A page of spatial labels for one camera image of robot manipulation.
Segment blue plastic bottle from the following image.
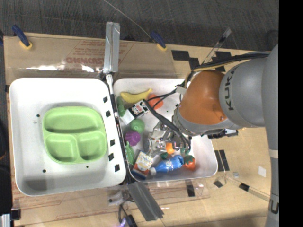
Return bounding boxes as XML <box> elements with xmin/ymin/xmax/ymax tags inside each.
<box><xmin>150</xmin><ymin>154</ymin><xmax>185</xmax><ymax>176</ymax></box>

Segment green divided plate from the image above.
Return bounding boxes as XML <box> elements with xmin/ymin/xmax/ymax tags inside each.
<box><xmin>42</xmin><ymin>106</ymin><xmax>108</xmax><ymax>165</ymax></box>

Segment orange and white juice carton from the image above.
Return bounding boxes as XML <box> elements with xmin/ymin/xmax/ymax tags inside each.
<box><xmin>131</xmin><ymin>151</ymin><xmax>154</xmax><ymax>181</ymax></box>

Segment yellow banana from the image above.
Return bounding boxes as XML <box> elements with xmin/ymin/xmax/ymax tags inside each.
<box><xmin>120</xmin><ymin>88</ymin><xmax>154</xmax><ymax>104</ymax></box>

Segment white plastic tray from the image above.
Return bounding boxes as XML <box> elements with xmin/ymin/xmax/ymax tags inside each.
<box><xmin>9</xmin><ymin>77</ymin><xmax>127</xmax><ymax>197</ymax></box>
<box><xmin>113</xmin><ymin>78</ymin><xmax>219</xmax><ymax>183</ymax></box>

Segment brown cardboard board red print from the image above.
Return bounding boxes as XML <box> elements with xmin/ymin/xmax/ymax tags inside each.
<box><xmin>2</xmin><ymin>32</ymin><xmax>211</xmax><ymax>227</ymax></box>

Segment black and white milk carton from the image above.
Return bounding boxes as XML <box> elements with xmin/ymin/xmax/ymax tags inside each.
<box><xmin>119</xmin><ymin>99</ymin><xmax>150</xmax><ymax>125</ymax></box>

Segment small orange toy carrot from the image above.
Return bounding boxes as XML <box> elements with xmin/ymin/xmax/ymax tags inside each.
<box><xmin>160</xmin><ymin>142</ymin><xmax>176</xmax><ymax>160</ymax></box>

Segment orange toy pepper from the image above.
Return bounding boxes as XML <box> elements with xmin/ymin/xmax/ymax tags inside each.
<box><xmin>147</xmin><ymin>93</ymin><xmax>164</xmax><ymax>110</ymax></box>

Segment green toy broccoli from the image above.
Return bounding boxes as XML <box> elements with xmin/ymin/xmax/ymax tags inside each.
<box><xmin>116</xmin><ymin>96</ymin><xmax>127</xmax><ymax>117</ymax></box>

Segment purple toy grapes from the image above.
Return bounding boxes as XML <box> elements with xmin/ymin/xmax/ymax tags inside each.
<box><xmin>124</xmin><ymin>131</ymin><xmax>141</xmax><ymax>147</ymax></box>

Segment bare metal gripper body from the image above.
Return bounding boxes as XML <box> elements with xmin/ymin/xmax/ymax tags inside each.
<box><xmin>144</xmin><ymin>122</ymin><xmax>190</xmax><ymax>155</ymax></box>

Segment green toy leaf vegetable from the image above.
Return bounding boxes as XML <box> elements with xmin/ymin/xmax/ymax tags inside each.
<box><xmin>125</xmin><ymin>141</ymin><xmax>136</xmax><ymax>166</ymax></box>

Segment red toy strawberry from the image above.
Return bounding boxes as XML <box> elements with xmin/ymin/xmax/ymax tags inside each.
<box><xmin>183</xmin><ymin>154</ymin><xmax>196</xmax><ymax>170</ymax></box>

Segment green round toy fruit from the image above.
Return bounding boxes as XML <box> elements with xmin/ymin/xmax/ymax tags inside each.
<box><xmin>130</xmin><ymin>118</ymin><xmax>145</xmax><ymax>134</ymax></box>

